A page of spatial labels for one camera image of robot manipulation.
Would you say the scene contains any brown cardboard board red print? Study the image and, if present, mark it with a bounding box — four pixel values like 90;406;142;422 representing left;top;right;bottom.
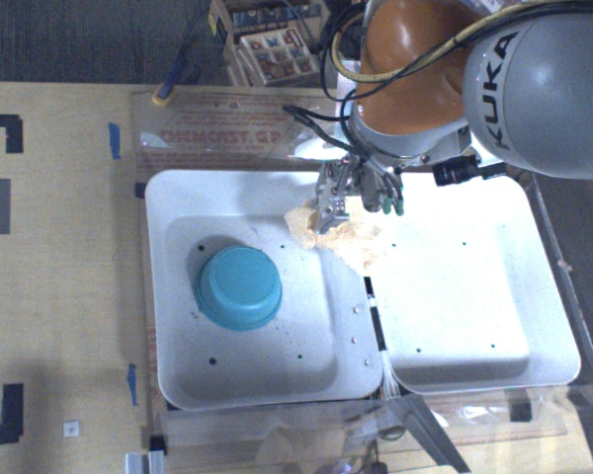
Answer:
130;89;569;459

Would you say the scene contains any blue bowl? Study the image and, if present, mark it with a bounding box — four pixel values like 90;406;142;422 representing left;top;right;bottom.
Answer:
194;245;285;332

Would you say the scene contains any white plastic tray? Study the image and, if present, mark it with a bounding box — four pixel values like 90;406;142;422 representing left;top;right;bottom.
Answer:
364;170;583;395
143;168;384;412

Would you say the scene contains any thin black and white rod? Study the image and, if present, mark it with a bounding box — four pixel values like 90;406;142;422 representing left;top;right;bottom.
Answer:
363;276;401;400

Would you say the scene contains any black cylinder on white bracket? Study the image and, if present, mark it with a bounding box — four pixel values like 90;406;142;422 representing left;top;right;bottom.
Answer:
424;151;508;189

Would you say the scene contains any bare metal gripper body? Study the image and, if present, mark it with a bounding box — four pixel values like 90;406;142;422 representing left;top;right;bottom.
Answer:
315;154;385;214

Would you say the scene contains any cardboard box with printed cards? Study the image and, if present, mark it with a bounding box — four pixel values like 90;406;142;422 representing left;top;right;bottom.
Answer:
208;0;333;89

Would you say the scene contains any pale yellow cloth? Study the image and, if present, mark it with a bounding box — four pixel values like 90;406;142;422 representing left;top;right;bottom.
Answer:
283;198;384;273

